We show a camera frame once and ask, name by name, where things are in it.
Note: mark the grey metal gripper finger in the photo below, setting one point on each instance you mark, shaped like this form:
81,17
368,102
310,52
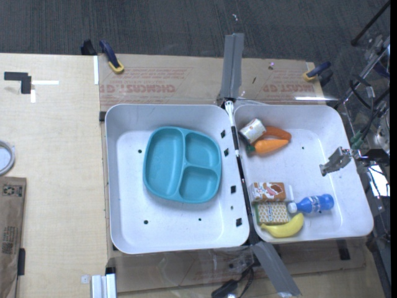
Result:
341,152
333,165

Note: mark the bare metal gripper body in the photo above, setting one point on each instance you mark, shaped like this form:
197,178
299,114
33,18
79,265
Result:
376,157

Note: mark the white plastic tray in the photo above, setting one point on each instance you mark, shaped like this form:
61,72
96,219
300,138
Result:
313,178
173,225

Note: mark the blue and white bottle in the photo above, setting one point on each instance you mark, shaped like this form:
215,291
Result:
313,203

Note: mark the orange toy sausage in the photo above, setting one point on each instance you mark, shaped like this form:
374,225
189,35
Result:
277,133

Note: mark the orange toy carrot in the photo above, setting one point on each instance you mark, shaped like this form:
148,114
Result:
270,146

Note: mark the brown and white carton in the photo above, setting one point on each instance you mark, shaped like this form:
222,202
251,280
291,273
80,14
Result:
268,192

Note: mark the orange and yellow carton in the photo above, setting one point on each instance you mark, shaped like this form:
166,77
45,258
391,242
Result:
272,213

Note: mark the yellow banana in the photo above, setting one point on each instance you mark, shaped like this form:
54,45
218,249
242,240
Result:
287,229

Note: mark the white and orange small can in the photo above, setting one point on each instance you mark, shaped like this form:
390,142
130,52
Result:
252,131

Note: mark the thin black and white rod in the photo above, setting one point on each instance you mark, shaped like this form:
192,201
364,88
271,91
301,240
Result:
234,138

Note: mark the blue divided plate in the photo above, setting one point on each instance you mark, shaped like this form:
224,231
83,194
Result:
162,163

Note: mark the brown cardboard board red print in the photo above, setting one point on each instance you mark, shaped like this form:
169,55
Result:
161,79

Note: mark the brown paper packet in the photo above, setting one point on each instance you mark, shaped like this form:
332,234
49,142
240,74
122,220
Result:
10,228

